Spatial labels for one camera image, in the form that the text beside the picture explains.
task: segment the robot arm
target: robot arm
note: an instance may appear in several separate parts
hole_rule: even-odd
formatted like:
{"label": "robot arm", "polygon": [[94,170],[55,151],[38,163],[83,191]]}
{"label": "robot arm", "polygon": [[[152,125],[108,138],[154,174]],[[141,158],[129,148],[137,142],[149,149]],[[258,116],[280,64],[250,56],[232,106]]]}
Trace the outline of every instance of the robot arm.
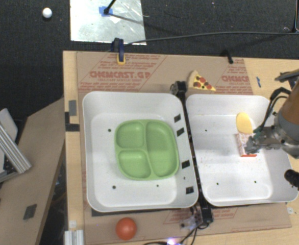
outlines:
{"label": "robot arm", "polygon": [[[284,97],[277,97],[281,92],[289,94],[289,97],[280,111],[273,113],[275,115],[274,125],[265,127],[265,121],[272,113],[275,102],[280,97]],[[256,153],[261,148],[267,150],[281,148],[295,159],[299,159],[299,80],[292,92],[281,87],[273,92],[270,100],[264,122],[255,129],[254,136],[249,138],[245,151],[250,154]],[[299,190],[299,173],[288,170],[285,173],[285,178]]]}

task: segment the wire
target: wire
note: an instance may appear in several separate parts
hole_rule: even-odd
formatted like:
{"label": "wire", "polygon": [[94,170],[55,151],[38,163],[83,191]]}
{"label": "wire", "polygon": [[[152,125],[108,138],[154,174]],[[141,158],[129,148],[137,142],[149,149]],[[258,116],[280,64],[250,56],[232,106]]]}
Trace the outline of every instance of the wire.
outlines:
{"label": "wire", "polygon": [[162,37],[162,38],[153,38],[153,39],[145,39],[134,41],[131,43],[125,44],[125,46],[132,45],[134,43],[144,43],[144,42],[155,42],[155,41],[163,41],[163,40],[173,40],[173,39],[183,39],[190,37],[198,37],[198,36],[210,36],[210,35],[227,35],[227,34],[252,34],[252,35],[299,35],[299,33],[276,33],[276,32],[253,32],[253,31],[228,31],[228,32],[213,32],[213,33],[199,33],[193,35],[181,35],[181,36],[171,36],[171,37]]}
{"label": "wire", "polygon": [[189,236],[190,236],[191,234],[194,233],[195,230],[197,230],[197,228],[195,228],[195,229],[193,229],[191,232],[189,232],[188,235],[187,235],[186,237],[184,237],[182,240],[179,241],[179,243],[182,244],[186,239],[189,238]]}
{"label": "wire", "polygon": [[194,238],[192,239],[192,242],[191,242],[191,244],[190,244],[190,245],[193,245],[193,244],[194,244],[194,242],[195,242],[195,239],[196,239],[196,234],[197,234],[197,229],[198,229],[198,228],[196,228],[196,229],[195,229]]}
{"label": "wire", "polygon": [[288,97],[286,97],[286,96],[278,96],[278,97],[275,98],[274,100],[271,100],[271,101],[270,101],[270,103],[269,103],[269,105],[268,105],[268,107],[267,107],[266,113],[265,113],[264,120],[263,120],[262,124],[259,126],[260,131],[263,130],[264,125],[265,125],[265,123],[266,123],[266,120],[267,120],[268,117],[271,115],[271,112],[272,112],[272,110],[273,110],[274,105],[276,104],[276,102],[277,102],[278,99],[280,99],[280,98],[288,98]]}
{"label": "wire", "polygon": [[151,245],[151,244],[167,245],[167,243],[165,241],[148,242],[148,243],[145,243],[144,245]]}
{"label": "wire", "polygon": [[200,225],[197,227],[199,230],[204,230],[204,229],[206,229],[207,227],[209,226],[209,224],[207,224],[207,225],[205,225],[205,226],[203,226],[203,227],[201,227]]}

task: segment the white tray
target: white tray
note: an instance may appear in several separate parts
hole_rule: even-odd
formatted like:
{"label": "white tray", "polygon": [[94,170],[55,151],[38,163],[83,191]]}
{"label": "white tray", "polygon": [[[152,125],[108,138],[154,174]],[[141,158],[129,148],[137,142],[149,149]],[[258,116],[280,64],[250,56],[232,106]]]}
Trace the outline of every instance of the white tray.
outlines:
{"label": "white tray", "polygon": [[[289,202],[298,191],[284,178],[291,169],[283,150],[260,150],[240,157],[236,115],[246,112],[253,128],[263,120],[268,100],[261,96],[194,94],[186,102],[203,194],[215,206]],[[273,124],[270,117],[266,125]]]}
{"label": "white tray", "polygon": [[[197,201],[198,188],[191,150],[183,107],[178,98],[167,93],[95,91],[84,97],[83,115],[87,199],[93,209],[111,212],[186,208]],[[175,122],[178,115],[181,119]],[[120,123],[133,119],[158,119],[170,125],[175,133],[180,159],[174,176],[136,181],[120,172],[115,158],[114,132]],[[177,130],[181,128],[184,128],[184,133],[177,137]],[[182,169],[185,161],[189,161],[189,166]]]}

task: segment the white ball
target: white ball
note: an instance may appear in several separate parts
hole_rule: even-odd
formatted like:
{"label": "white ball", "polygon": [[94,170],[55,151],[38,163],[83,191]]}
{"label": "white ball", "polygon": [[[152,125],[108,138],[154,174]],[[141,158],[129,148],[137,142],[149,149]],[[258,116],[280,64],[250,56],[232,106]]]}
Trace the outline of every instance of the white ball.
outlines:
{"label": "white ball", "polygon": [[45,18],[51,18],[52,17],[52,10],[49,7],[46,7],[46,8],[43,9],[42,14]]}

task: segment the blue tape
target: blue tape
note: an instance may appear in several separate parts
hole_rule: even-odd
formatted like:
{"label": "blue tape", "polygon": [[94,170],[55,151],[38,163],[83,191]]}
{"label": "blue tape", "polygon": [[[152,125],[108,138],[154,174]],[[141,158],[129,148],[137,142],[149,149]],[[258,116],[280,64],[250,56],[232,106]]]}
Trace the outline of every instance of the blue tape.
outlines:
{"label": "blue tape", "polygon": [[106,6],[100,6],[100,7],[98,8],[98,11],[99,11],[99,13],[101,14],[101,16],[103,16],[103,17],[108,17],[108,16],[110,16],[110,14],[113,14],[113,9],[112,9],[112,8],[110,8],[110,10],[109,10],[109,14],[105,14],[105,13],[104,13],[104,9],[106,9]]}
{"label": "blue tape", "polygon": [[257,80],[258,87],[261,88],[261,83],[260,83],[260,79],[258,78],[258,76],[256,76],[256,80]]}

